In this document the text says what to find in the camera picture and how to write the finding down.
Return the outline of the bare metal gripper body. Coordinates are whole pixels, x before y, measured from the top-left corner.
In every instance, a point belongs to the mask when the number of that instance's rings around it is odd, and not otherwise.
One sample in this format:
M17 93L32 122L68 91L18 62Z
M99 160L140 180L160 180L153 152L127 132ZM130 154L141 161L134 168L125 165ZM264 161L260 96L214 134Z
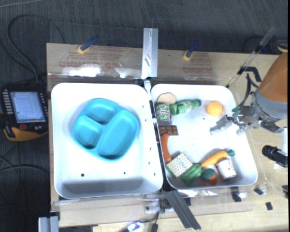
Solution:
M237 106L232 112L233 122L238 126L247 125L248 130L262 127L273 133L283 132L283 128L276 125L279 119L266 114L257 106Z

